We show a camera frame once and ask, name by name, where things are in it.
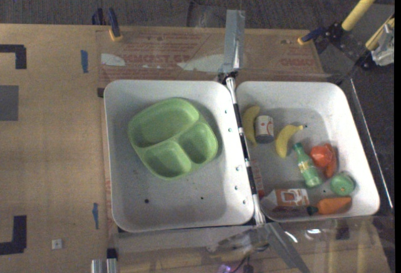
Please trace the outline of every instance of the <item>orange carrot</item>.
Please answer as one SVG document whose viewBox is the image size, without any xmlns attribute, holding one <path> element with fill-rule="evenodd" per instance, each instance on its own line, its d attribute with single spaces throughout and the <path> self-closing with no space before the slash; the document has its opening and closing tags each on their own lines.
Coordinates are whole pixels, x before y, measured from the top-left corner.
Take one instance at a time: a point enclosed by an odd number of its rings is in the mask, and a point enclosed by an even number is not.
<svg viewBox="0 0 401 273">
<path fill-rule="evenodd" d="M 350 206 L 351 202 L 351 197 L 324 198 L 317 203 L 316 207 L 319 210 L 319 214 L 329 215 L 346 212 L 346 209 Z"/>
<path fill-rule="evenodd" d="M 329 164 L 327 164 L 326 168 L 323 171 L 323 174 L 325 174 L 325 177 L 330 178 L 334 175 L 334 173 L 337 170 L 337 157 L 336 157 L 336 151 L 330 144 L 325 144 L 325 147 L 327 147 L 333 153 L 333 157 L 331 158 L 331 161 L 329 162 Z"/>
</svg>

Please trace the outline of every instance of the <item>yellow banana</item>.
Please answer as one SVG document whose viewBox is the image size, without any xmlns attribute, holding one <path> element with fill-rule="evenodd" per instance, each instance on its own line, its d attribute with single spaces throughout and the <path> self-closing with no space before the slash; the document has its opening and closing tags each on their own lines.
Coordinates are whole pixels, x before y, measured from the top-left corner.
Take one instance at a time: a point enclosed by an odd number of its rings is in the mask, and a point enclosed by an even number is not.
<svg viewBox="0 0 401 273">
<path fill-rule="evenodd" d="M 251 106 L 249 107 L 244 115 L 242 116 L 242 124 L 244 126 L 244 133 L 245 137 L 253 143 L 253 145 L 257 145 L 255 139 L 255 128 L 254 128 L 254 121 L 261 108 L 259 106 Z"/>
<path fill-rule="evenodd" d="M 286 125 L 276 137 L 276 151 L 281 158 L 286 158 L 287 156 L 287 146 L 289 139 L 297 132 L 303 129 L 303 125 L 294 126 Z"/>
</svg>

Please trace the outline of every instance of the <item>gray square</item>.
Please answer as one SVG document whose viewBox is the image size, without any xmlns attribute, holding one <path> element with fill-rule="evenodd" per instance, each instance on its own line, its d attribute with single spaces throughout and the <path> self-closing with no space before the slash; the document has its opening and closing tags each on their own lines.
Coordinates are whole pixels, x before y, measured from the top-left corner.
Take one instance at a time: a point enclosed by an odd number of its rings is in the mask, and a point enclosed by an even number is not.
<svg viewBox="0 0 401 273">
<path fill-rule="evenodd" d="M 0 85 L 0 121 L 18 120 L 18 86 Z"/>
</svg>

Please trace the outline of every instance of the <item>white can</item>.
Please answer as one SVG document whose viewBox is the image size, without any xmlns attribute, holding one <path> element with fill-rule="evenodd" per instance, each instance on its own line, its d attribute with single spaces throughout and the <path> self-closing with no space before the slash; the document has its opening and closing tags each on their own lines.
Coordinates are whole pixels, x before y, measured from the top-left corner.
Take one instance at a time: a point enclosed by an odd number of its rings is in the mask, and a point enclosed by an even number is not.
<svg viewBox="0 0 401 273">
<path fill-rule="evenodd" d="M 258 143 L 270 143 L 274 141 L 273 118 L 261 115 L 255 118 L 255 139 Z"/>
</svg>

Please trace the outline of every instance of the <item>green bottle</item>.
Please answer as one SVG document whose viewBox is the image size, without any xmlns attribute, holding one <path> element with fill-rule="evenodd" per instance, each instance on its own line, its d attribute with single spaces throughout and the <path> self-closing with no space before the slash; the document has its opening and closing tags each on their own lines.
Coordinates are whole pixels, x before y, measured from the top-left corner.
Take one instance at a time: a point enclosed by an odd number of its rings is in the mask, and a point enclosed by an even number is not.
<svg viewBox="0 0 401 273">
<path fill-rule="evenodd" d="M 323 181 L 318 174 L 315 164 L 313 164 L 312 159 L 303 150 L 302 144 L 297 143 L 293 148 L 298 155 L 298 167 L 305 179 L 306 186 L 312 188 L 322 184 Z"/>
</svg>

